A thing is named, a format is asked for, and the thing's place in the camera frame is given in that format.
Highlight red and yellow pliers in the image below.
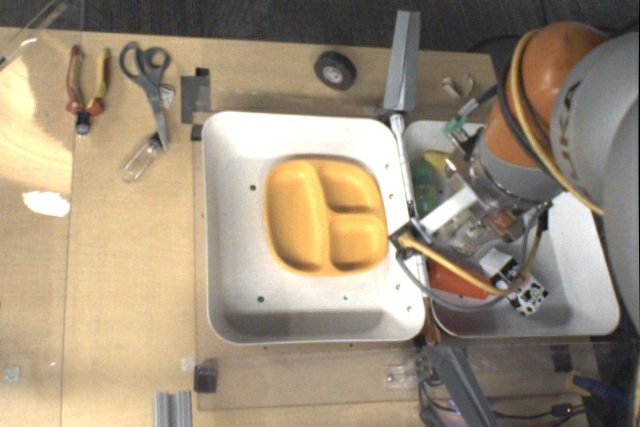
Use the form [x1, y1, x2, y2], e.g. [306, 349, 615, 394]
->
[65, 45, 113, 137]

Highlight black tape roll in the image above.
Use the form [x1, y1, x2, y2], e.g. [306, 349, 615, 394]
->
[313, 50, 358, 91]

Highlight orange divided plate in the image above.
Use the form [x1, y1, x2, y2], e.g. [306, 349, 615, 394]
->
[263, 157, 390, 275]

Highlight white carton with black patches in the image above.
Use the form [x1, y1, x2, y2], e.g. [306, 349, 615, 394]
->
[478, 248, 550, 318]

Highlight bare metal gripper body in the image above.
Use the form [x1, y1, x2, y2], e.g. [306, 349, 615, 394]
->
[447, 148, 545, 244]

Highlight clear plastic bottle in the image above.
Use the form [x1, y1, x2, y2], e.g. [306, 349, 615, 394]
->
[120, 134, 164, 184]

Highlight orange carrot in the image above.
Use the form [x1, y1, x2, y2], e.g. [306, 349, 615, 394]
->
[428, 259, 494, 301]

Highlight grey scissors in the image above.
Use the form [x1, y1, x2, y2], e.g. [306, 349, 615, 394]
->
[118, 41, 174, 152]

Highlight white plastic tray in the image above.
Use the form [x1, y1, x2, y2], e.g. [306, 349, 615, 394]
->
[201, 110, 427, 347]
[402, 119, 622, 339]

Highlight yellow banana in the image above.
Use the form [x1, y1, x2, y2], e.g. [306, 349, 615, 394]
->
[423, 151, 452, 170]

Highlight clear plastic packet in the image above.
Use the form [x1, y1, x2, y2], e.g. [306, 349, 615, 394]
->
[447, 215, 484, 257]

